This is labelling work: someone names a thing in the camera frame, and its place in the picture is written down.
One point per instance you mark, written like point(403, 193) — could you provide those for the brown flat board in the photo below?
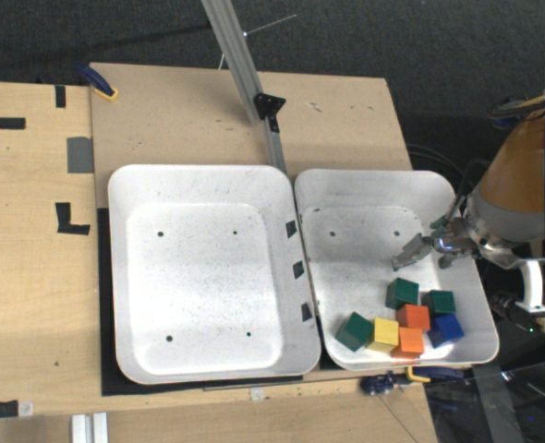
point(185, 118)

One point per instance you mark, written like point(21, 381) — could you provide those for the white plastic tray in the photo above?
point(203, 284)
point(360, 270)

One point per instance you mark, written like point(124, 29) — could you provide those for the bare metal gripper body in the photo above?
point(457, 238)

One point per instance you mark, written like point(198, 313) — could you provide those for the green cube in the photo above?
point(353, 331)
point(441, 301)
point(402, 292)

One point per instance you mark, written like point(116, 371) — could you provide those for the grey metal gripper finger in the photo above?
point(413, 251)
point(448, 260)

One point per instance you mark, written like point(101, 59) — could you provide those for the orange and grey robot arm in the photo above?
point(515, 178)

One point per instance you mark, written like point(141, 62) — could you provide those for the yellow cube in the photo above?
point(384, 334)

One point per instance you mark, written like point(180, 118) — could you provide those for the black cylinder on white bracket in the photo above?
point(533, 284)

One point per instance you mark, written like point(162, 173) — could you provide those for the blue cube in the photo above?
point(447, 328)

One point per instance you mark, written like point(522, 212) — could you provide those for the orange cube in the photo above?
point(411, 341)
point(413, 316)

